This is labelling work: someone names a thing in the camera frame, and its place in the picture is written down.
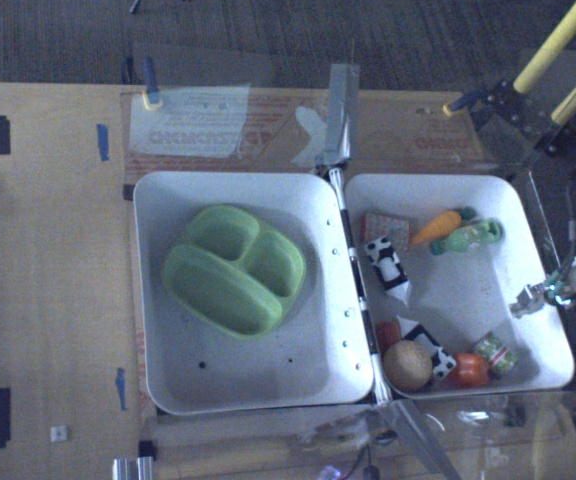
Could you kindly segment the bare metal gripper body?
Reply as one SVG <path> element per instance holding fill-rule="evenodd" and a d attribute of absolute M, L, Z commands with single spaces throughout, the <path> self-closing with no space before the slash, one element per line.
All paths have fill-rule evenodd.
<path fill-rule="evenodd" d="M 563 269 L 555 270 L 545 281 L 544 298 L 551 305 L 570 307 L 576 303 L 576 260 L 564 275 Z"/>

